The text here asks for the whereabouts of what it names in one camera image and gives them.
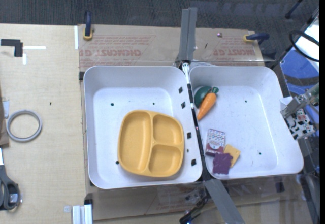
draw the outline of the orange carrot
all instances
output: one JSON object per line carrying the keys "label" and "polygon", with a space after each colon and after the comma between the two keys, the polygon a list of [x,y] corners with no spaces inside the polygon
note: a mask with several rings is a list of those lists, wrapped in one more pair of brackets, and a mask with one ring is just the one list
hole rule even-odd
{"label": "orange carrot", "polygon": [[200,110],[198,112],[198,120],[201,120],[202,117],[204,117],[208,111],[212,108],[213,104],[217,100],[216,93],[219,91],[218,88],[213,87],[212,92],[208,93],[204,99],[202,100],[202,103],[200,105]]}

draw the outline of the white tray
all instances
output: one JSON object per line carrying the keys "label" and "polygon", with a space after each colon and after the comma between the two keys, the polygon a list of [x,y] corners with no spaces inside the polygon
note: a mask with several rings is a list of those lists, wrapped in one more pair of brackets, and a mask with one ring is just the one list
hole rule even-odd
{"label": "white tray", "polygon": [[199,121],[203,147],[208,129],[225,132],[225,145],[241,154],[229,174],[214,174],[213,157],[206,155],[211,175],[218,179],[295,174],[304,160],[280,113],[283,97],[276,74],[266,67],[195,67],[190,71],[193,94],[201,86],[219,88],[216,105]]}
{"label": "white tray", "polygon": [[[95,66],[84,75],[88,171],[102,189],[191,183],[202,174],[198,139],[186,79],[175,67]],[[132,174],[117,164],[120,126],[132,110],[175,117],[184,130],[183,163],[175,175],[153,178]]]}

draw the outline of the wooden table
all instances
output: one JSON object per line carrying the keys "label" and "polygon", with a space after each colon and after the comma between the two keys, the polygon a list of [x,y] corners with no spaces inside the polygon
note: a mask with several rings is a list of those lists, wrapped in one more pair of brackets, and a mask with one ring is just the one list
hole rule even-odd
{"label": "wooden table", "polygon": [[[22,204],[14,212],[0,211],[0,223],[71,223],[71,206],[83,205],[86,196],[79,52],[74,26],[0,24],[0,38],[20,39],[27,64],[14,57],[13,47],[0,46],[0,86],[10,102],[10,113],[37,112],[43,121],[33,141],[3,146],[7,174],[19,184]],[[13,121],[12,132],[32,134],[37,123],[30,116]],[[247,223],[268,221],[308,223],[307,204],[301,200],[263,204],[241,203]],[[98,223],[178,223],[183,213],[130,217]],[[213,218],[222,223],[220,214]]]}

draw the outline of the blue object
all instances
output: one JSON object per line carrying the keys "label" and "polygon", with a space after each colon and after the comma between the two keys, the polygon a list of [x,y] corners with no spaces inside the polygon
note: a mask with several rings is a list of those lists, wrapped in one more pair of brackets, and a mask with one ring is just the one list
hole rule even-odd
{"label": "blue object", "polygon": [[253,35],[246,36],[246,39],[248,40],[258,40],[258,44],[261,44],[264,40],[267,40],[270,38],[270,35],[267,33],[256,33]]}
{"label": "blue object", "polygon": [[86,29],[85,29],[85,36],[90,36],[90,30],[91,30],[91,12],[86,11],[85,12],[85,24],[86,24]]}

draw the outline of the black tape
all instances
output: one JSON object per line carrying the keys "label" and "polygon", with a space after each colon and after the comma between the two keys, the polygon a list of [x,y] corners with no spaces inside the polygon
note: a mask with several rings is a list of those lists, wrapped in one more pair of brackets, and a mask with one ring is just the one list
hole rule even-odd
{"label": "black tape", "polygon": [[188,84],[188,85],[187,85],[187,90],[188,90],[188,94],[189,94],[189,101],[190,101],[191,103],[194,103],[191,84]]}
{"label": "black tape", "polygon": [[92,199],[84,200],[84,205],[92,205]]}
{"label": "black tape", "polygon": [[83,80],[84,75],[85,75],[85,72],[79,72],[79,80]]}
{"label": "black tape", "polygon": [[1,46],[14,46],[15,47],[15,57],[22,57],[22,46],[23,43],[20,40],[15,39],[1,39]]}

